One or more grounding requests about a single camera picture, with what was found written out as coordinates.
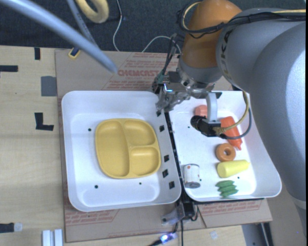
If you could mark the white plastic tray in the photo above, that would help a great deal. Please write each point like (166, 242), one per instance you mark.
(82, 163)
(202, 152)

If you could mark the yellow divided plate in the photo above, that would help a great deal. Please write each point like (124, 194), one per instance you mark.
(118, 150)

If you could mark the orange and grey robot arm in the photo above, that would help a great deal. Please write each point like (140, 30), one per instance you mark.
(267, 68)

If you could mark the pink toy food piece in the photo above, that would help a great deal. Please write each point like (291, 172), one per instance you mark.
(200, 110)

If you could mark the black cylinder on white bracket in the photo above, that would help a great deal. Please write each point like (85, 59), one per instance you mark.
(209, 127)

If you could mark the yellow cone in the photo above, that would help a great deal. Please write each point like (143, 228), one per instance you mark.
(231, 168)

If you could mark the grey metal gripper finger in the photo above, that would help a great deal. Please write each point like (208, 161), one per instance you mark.
(175, 103)
(162, 105)

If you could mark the white small can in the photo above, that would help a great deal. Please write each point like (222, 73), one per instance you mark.
(192, 173)

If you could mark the brown cardboard board red print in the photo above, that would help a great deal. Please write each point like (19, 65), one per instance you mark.
(92, 73)

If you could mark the orange doughnut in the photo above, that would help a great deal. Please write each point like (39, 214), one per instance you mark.
(220, 154)

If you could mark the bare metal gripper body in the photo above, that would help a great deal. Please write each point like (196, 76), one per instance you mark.
(181, 86)

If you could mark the orange squeeze bottle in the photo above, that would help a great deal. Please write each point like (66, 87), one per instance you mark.
(233, 134)

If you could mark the green ribbed toy vegetable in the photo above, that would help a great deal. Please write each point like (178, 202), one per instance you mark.
(227, 188)

